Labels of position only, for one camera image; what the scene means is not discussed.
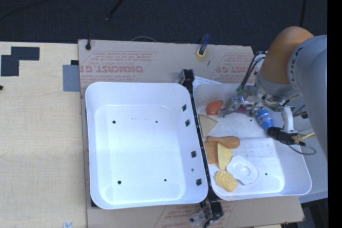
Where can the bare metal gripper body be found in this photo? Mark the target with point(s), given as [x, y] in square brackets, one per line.
[260, 100]

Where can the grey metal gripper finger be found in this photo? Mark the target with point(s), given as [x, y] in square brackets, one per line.
[226, 112]
[253, 112]

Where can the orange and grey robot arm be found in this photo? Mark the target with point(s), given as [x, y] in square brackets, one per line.
[307, 66]

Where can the purple toy grapes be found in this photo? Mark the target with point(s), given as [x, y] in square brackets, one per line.
[242, 109]

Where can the blue bottle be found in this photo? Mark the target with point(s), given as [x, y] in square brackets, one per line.
[265, 119]

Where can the orange toy carrot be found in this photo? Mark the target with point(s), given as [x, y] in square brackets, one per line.
[213, 107]

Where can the tan toy pizza slice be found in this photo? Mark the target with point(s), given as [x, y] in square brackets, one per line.
[207, 123]

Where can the thin black rod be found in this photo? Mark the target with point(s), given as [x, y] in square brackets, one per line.
[201, 136]

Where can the white plastic tray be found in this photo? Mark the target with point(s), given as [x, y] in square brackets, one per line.
[141, 146]
[262, 146]

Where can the yellow toy cheese slice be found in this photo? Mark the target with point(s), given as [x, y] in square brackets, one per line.
[224, 156]

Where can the orange toy sausage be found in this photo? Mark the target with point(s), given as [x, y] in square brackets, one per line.
[211, 153]

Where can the white toy fried egg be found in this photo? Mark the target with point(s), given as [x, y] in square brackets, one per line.
[243, 170]

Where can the yellow ridged toy chip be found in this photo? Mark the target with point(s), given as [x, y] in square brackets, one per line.
[226, 181]

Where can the brown cardboard board red print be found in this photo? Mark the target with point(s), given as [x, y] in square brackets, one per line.
[128, 69]

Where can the black cylinder on white bracket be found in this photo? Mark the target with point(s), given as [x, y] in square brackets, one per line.
[288, 125]

